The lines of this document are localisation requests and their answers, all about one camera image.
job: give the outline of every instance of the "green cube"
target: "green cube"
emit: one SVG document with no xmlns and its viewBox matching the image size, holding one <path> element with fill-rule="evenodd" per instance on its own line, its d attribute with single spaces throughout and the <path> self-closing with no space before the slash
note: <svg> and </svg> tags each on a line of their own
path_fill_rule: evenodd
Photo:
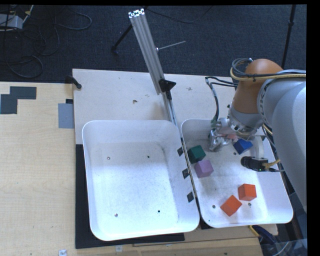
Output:
<svg viewBox="0 0 320 256">
<path fill-rule="evenodd" d="M 206 156 L 201 145 L 194 146 L 188 150 L 188 157 L 191 164 L 201 161 Z"/>
</svg>

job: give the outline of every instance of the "cube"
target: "cube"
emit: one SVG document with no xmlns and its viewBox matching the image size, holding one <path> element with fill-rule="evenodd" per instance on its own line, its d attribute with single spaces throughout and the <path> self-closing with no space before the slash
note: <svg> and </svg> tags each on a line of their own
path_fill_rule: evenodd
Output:
<svg viewBox="0 0 320 256">
<path fill-rule="evenodd" d="M 238 152 L 239 155 L 248 151 L 253 144 L 250 141 L 246 141 L 242 138 L 238 139 L 237 142 L 233 144 L 234 149 Z"/>
<path fill-rule="evenodd" d="M 187 153 L 191 164 L 201 161 L 206 156 L 206 153 L 201 145 L 190 148 Z"/>
<path fill-rule="evenodd" d="M 254 184 L 242 184 L 238 187 L 240 200 L 251 201 L 257 197 L 256 186 Z"/>
<path fill-rule="evenodd" d="M 210 160 L 201 160 L 197 162 L 194 165 L 194 169 L 198 178 L 207 177 L 214 171 Z"/>
<path fill-rule="evenodd" d="M 220 208 L 228 215 L 229 217 L 236 213 L 236 211 L 242 206 L 242 203 L 234 196 L 231 195 L 221 206 Z"/>
</svg>

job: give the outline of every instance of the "cable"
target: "cable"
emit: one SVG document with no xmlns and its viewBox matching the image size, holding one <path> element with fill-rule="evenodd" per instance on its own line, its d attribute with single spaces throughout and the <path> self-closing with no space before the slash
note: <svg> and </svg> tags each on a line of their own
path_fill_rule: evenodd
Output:
<svg viewBox="0 0 320 256">
<path fill-rule="evenodd" d="M 273 166 L 279 162 L 280 162 L 280 159 L 277 159 L 273 162 L 264 162 L 264 163 L 262 163 L 262 165 L 265 167 L 265 169 L 270 169 L 271 166 Z"/>
<path fill-rule="evenodd" d="M 213 117 L 211 122 L 216 122 L 218 120 L 218 118 L 219 118 L 219 102 L 218 102 L 218 97 L 217 97 L 216 90 L 213 87 L 212 83 L 209 82 L 210 78 L 212 78 L 212 76 L 206 76 L 204 79 L 205 79 L 206 84 L 211 89 L 211 91 L 213 93 L 214 100 L 215 100 L 216 110 L 215 110 L 215 115 L 214 115 L 214 117 Z"/>
<path fill-rule="evenodd" d="M 286 249 L 286 247 L 288 246 L 288 244 L 289 244 L 289 242 L 286 242 L 286 244 L 283 246 L 283 248 L 282 248 L 279 252 L 277 252 L 276 254 L 274 254 L 274 255 L 272 255 L 272 256 L 278 256 L 278 255 L 280 255 L 280 254 Z"/>
<path fill-rule="evenodd" d="M 180 22 L 180 23 L 185 23 L 185 24 L 193 24 L 194 22 L 200 20 L 207 12 L 209 12 L 212 7 L 213 7 L 213 5 L 211 5 L 200 17 L 198 17 L 198 18 L 196 18 L 195 20 L 192 20 L 192 21 L 185 21 L 185 20 L 180 20 L 180 19 L 174 18 L 174 17 L 170 17 L 170 16 L 164 15 L 162 13 L 156 12 L 154 10 L 151 10 L 150 8 L 148 8 L 147 11 L 151 12 L 151 13 L 154 13 L 156 15 L 160 15 L 160 16 L 166 17 L 166 18 L 171 19 L 171 20 L 173 20 L 175 22 Z"/>
<path fill-rule="evenodd" d="M 273 148 L 276 148 L 275 143 L 269 137 L 270 134 L 267 134 L 266 129 L 265 129 L 264 126 L 262 126 L 262 131 L 263 131 L 264 135 L 266 136 L 266 138 L 268 139 L 269 143 L 273 146 Z"/>
<path fill-rule="evenodd" d="M 272 131 L 267 127 L 265 123 L 262 125 L 262 127 L 267 131 L 268 134 L 270 134 L 271 136 L 273 135 Z"/>
<path fill-rule="evenodd" d="M 76 15 L 85 17 L 88 20 L 88 23 L 83 27 L 71 27 L 71 26 L 57 23 L 56 17 L 58 15 L 61 15 L 65 8 L 67 10 L 69 10 L 70 12 L 75 13 Z M 61 9 L 59 9 L 58 11 L 54 11 L 54 13 L 51 13 L 50 11 L 48 11 L 49 17 L 46 17 L 46 18 L 37 18 L 37 17 L 31 16 L 31 12 L 33 11 L 33 9 L 34 9 L 34 5 L 32 5 L 29 8 L 29 11 L 24 12 L 26 14 L 26 17 L 23 19 L 23 23 L 25 23 L 27 20 L 29 20 L 30 22 L 28 22 L 27 25 L 29 27 L 34 26 L 35 30 L 30 30 L 25 27 L 23 29 L 16 29 L 16 28 L 8 29 L 7 25 L 8 25 L 9 13 L 12 10 L 10 5 L 8 5 L 8 9 L 7 9 L 7 21 L 5 22 L 5 27 L 4 27 L 4 29 L 0 29 L 0 31 L 4 31 L 4 35 L 3 35 L 4 60 L 2 60 L 2 61 L 0 60 L 0 65 L 6 65 L 17 76 L 22 77 L 22 78 L 28 78 L 28 79 L 36 78 L 39 75 L 41 75 L 43 72 L 43 64 L 42 64 L 41 60 L 39 59 L 39 56 L 45 56 L 45 57 L 51 56 L 59 50 L 60 36 L 59 36 L 59 32 L 57 30 L 57 27 L 62 27 L 62 28 L 69 29 L 69 30 L 79 31 L 79 30 L 84 30 L 84 29 L 89 28 L 92 24 L 92 19 L 88 15 L 73 11 L 66 5 L 63 6 Z M 44 27 L 46 25 L 52 26 L 52 32 L 47 37 L 45 37 L 45 35 L 44 35 L 44 33 L 48 33 L 48 28 Z M 31 40 L 33 42 L 34 53 L 32 53 L 29 56 L 22 56 L 20 58 L 20 61 L 8 61 L 7 54 L 6 54 L 6 33 L 7 33 L 7 31 L 17 32 L 21 38 L 25 37 L 25 38 Z M 48 46 L 48 44 L 47 44 L 48 39 L 50 39 L 52 37 L 56 38 L 56 47 L 53 51 L 51 51 L 49 53 L 44 53 L 44 51 L 46 50 L 46 48 Z M 15 65 L 27 64 L 27 63 L 34 62 L 34 61 L 40 66 L 40 71 L 37 74 L 32 75 L 32 76 L 19 74 L 12 67 Z"/>
<path fill-rule="evenodd" d="M 252 227 L 252 225 L 249 225 L 248 228 L 251 230 L 251 232 L 256 236 L 256 237 L 260 237 L 259 233 L 257 231 L 255 231 L 255 229 Z"/>
<path fill-rule="evenodd" d="M 237 86 L 238 86 L 237 83 L 229 82 L 229 81 L 226 81 L 226 80 L 221 80 L 221 79 L 219 79 L 219 78 L 217 78 L 215 76 L 206 76 L 205 79 L 206 79 L 206 82 L 207 82 L 208 79 L 215 79 L 215 80 L 217 80 L 219 82 L 222 82 L 222 83 L 211 82 L 211 84 L 213 84 L 213 85 L 235 87 L 235 88 L 237 88 Z"/>
<path fill-rule="evenodd" d="M 237 58 L 232 62 L 230 69 L 230 76 L 237 81 L 248 81 L 248 80 L 266 80 L 266 79 L 278 79 L 278 78 L 305 78 L 306 73 L 298 72 L 284 72 L 284 73 L 269 73 L 269 74 L 247 74 L 240 71 L 237 67 L 243 64 L 251 63 L 251 58 Z"/>
</svg>

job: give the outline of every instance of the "black foam piece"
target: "black foam piece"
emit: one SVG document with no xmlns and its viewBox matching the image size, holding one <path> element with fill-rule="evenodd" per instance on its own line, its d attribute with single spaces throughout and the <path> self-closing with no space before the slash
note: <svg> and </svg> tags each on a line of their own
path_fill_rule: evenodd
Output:
<svg viewBox="0 0 320 256">
<path fill-rule="evenodd" d="M 11 94 L 1 94 L 0 114 L 16 114 L 18 112 L 18 100 Z"/>
<path fill-rule="evenodd" d="M 35 100 L 37 98 L 37 87 L 10 86 L 10 95 L 18 100 Z"/>
<path fill-rule="evenodd" d="M 152 235 L 138 238 L 121 239 L 114 241 L 102 241 L 95 237 L 90 229 L 89 205 L 86 181 L 86 165 L 84 147 L 75 145 L 75 248 L 93 248 L 103 246 L 115 246 L 141 243 L 179 242 L 185 240 L 183 233 Z"/>
</svg>

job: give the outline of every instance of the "white tray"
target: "white tray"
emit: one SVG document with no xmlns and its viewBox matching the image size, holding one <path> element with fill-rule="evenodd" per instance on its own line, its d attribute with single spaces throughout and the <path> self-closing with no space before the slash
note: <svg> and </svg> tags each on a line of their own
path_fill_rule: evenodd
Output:
<svg viewBox="0 0 320 256">
<path fill-rule="evenodd" d="M 254 150 L 239 155 L 230 143 L 219 152 L 209 150 L 208 135 L 211 130 L 210 119 L 188 119 L 181 125 L 186 149 L 201 145 L 205 160 L 210 160 L 214 171 L 208 177 L 198 178 L 190 164 L 191 174 L 199 202 L 200 214 L 213 228 L 283 224 L 291 221 L 293 209 L 279 172 L 256 172 L 241 165 L 243 156 L 255 156 Z M 264 157 L 269 162 L 275 160 L 267 139 L 263 141 Z M 238 197 L 238 187 L 254 184 L 257 198 L 252 201 L 241 200 L 242 206 L 232 216 L 223 212 L 220 206 L 231 196 Z"/>
<path fill-rule="evenodd" d="M 178 128 L 167 120 L 94 120 L 82 129 L 89 222 L 100 240 L 189 232 L 200 215 Z"/>
</svg>

